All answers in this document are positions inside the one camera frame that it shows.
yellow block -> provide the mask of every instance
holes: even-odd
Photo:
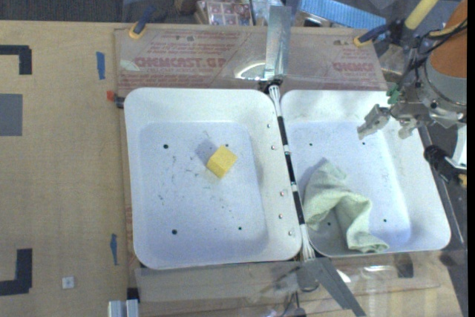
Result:
[[[216,174],[219,178],[222,178],[234,165],[237,159],[238,156],[233,154],[225,146],[221,146],[209,158],[206,168]]]

